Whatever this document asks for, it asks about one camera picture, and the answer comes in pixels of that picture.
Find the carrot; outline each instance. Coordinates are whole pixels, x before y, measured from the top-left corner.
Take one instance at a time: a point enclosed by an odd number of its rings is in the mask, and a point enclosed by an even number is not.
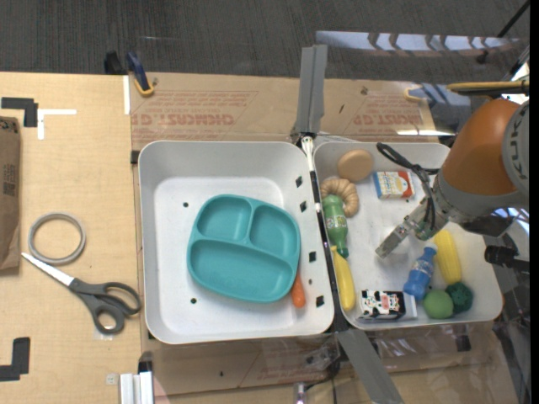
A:
[[[291,289],[292,303],[296,308],[303,308],[305,305],[305,292],[303,291],[302,279],[299,271],[296,273],[294,284]]]

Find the gray ring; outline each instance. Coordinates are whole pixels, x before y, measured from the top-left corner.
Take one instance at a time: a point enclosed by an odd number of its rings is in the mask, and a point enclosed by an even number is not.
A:
[[[75,249],[75,251],[69,254],[68,256],[65,256],[64,258],[48,258],[47,256],[43,256],[43,254],[38,252],[34,246],[35,233],[41,227],[41,225],[51,220],[69,221],[77,228],[78,234],[81,237],[81,241],[78,243],[78,247]],[[32,255],[35,258],[38,258],[39,260],[45,263],[54,264],[54,265],[63,265],[64,263],[72,262],[73,260],[75,260],[81,255],[81,253],[84,250],[85,245],[86,245],[86,232],[83,229],[83,224],[80,222],[79,219],[65,212],[51,212],[49,214],[42,215],[30,227],[29,234],[28,234],[28,249],[30,250]]]

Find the bottle label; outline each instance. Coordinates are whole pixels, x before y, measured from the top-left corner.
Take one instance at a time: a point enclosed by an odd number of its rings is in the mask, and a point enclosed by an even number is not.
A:
[[[328,229],[334,229],[338,227],[348,227],[346,224],[346,217],[344,215],[333,215],[326,219],[326,227]]]
[[[426,260],[418,259],[414,262],[414,265],[412,265],[412,270],[425,273],[429,277],[432,277],[432,273],[434,272],[434,265],[430,262],[427,262]]]

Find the teal divided plate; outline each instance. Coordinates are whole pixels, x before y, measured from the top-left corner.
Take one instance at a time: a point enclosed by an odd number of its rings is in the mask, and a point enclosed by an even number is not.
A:
[[[202,205],[191,231],[187,268],[203,287],[238,300],[270,303],[296,277],[300,232],[281,208],[234,194]]]

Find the green bottle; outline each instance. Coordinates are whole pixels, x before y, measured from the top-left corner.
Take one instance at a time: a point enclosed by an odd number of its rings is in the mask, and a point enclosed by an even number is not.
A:
[[[343,258],[347,258],[346,235],[348,235],[348,225],[344,216],[343,200],[335,194],[329,194],[322,200],[322,207],[329,241],[337,246],[337,252]]]

